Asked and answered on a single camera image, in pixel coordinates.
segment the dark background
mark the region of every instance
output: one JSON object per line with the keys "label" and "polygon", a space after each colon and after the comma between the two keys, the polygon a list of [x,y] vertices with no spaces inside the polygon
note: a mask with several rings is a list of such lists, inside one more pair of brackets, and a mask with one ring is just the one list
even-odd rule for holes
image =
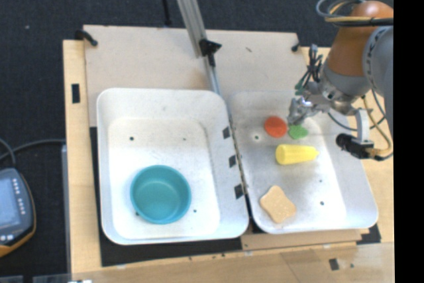
{"label": "dark background", "polygon": [[[318,0],[199,0],[206,28],[296,32],[302,45],[330,46],[336,30],[315,14]],[[380,0],[392,7],[394,0]],[[172,27],[183,27],[168,0]],[[0,0],[0,138],[12,147],[65,137],[62,41],[85,24],[164,26],[161,0]],[[0,146],[0,154],[6,150]],[[66,271],[60,147],[17,155],[34,196],[38,229],[0,258],[0,276],[27,280]],[[10,166],[9,159],[0,168]]]}

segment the device screen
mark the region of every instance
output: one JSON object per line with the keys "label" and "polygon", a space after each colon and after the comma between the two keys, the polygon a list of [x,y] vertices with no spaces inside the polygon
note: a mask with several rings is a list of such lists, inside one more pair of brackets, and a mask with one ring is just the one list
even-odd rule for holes
{"label": "device screen", "polygon": [[12,181],[10,178],[0,179],[0,229],[20,222]]}

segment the yellow cylinder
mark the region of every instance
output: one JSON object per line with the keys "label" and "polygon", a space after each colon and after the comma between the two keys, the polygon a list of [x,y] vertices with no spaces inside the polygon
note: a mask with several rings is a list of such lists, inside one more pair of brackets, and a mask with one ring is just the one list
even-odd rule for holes
{"label": "yellow cylinder", "polygon": [[281,165],[296,164],[314,160],[318,154],[313,146],[280,144],[276,149],[276,160]]}

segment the bowl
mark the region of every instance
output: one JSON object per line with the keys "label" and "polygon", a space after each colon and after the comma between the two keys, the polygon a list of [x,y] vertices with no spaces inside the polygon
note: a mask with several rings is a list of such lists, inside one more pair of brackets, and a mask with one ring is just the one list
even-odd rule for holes
{"label": "bowl", "polygon": [[186,178],[165,165],[141,170],[131,182],[130,195],[137,214],[155,224],[169,224],[181,219],[191,203]]}

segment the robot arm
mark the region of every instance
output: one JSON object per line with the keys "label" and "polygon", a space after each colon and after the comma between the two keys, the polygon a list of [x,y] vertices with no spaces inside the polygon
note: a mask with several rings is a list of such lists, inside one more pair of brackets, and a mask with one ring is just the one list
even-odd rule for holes
{"label": "robot arm", "polygon": [[[378,1],[336,0],[324,13],[321,6],[326,1],[318,2],[317,12],[340,29],[323,65],[322,57],[316,57],[317,47],[311,47],[308,71],[296,85],[301,97],[292,99],[288,123],[302,124],[330,109],[354,115],[358,136],[341,134],[336,143],[358,158],[381,160],[385,150],[375,149],[368,140],[369,109],[355,109],[352,104],[370,90],[383,96],[393,138],[393,9]],[[350,13],[340,15],[346,7],[352,8]]]}

